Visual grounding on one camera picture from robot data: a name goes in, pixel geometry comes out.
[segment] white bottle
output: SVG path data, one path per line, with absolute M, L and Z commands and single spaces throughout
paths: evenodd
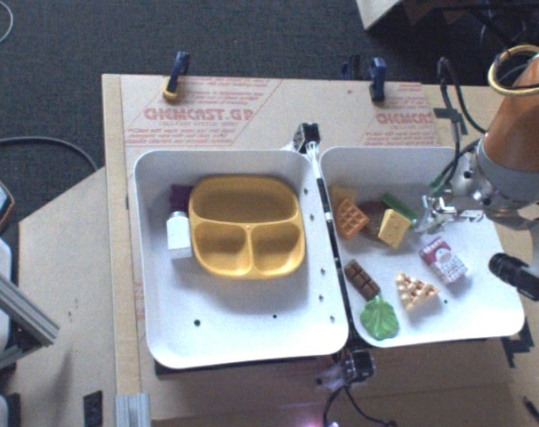
M 166 238 L 172 259 L 190 258 L 192 244 L 189 216 L 182 211 L 171 213 L 166 222 Z

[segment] yellow cable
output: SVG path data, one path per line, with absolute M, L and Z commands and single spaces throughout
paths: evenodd
M 531 88 L 524 88 L 524 89 L 509 89 L 501 86 L 497 81 L 495 80 L 496 76 L 496 70 L 499 68 L 499 65 L 501 65 L 505 60 L 509 59 L 512 55 L 519 53 L 519 52 L 534 52 L 539 53 L 539 47 L 533 46 L 531 44 L 522 44 L 519 46 L 512 47 L 511 49 L 507 49 L 505 52 L 503 52 L 497 61 L 494 61 L 491 65 L 491 68 L 489 69 L 489 72 L 487 74 L 487 81 L 493 89 L 500 93 L 501 95 L 506 96 L 529 96 L 529 95 L 535 95 L 539 93 L 539 86 L 538 87 L 531 87 Z

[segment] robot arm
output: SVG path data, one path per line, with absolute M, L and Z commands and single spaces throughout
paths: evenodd
M 513 86 L 499 85 L 496 70 L 521 52 L 535 55 Z M 473 144 L 473 154 L 455 160 L 453 178 L 423 198 L 424 215 L 415 230 L 433 231 L 446 222 L 473 221 L 484 214 L 507 228 L 530 231 L 530 266 L 497 254 L 489 269 L 522 294 L 539 300 L 539 220 L 519 214 L 520 209 L 539 203 L 539 48 L 524 45 L 503 52 L 489 70 L 488 80 L 505 98 L 489 129 Z

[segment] yellow divided plate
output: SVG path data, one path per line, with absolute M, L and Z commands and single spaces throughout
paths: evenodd
M 190 193 L 189 220 L 195 256 L 216 276 L 283 277 L 305 255 L 299 201 L 274 177 L 204 178 Z

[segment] dark background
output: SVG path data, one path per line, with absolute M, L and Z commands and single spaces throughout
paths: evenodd
M 468 13 L 447 25 L 434 11 L 411 27 L 396 6 L 365 31 L 355 0 L 2 1 L 14 27 L 0 44 L 0 138 L 62 139 L 98 166 L 104 164 L 101 75 L 167 76 L 178 51 L 190 53 L 194 76 L 341 79 L 342 63 L 359 55 L 364 66 L 383 57 L 389 81 L 424 84 L 437 83 L 437 61 L 446 56 L 463 85 L 485 85 L 494 56 L 507 47 Z M 515 44 L 539 44 L 539 12 L 487 15 Z M 0 5 L 0 37 L 8 23 Z M 12 222 L 91 172 L 60 146 L 0 147 L 0 180 L 17 203 Z

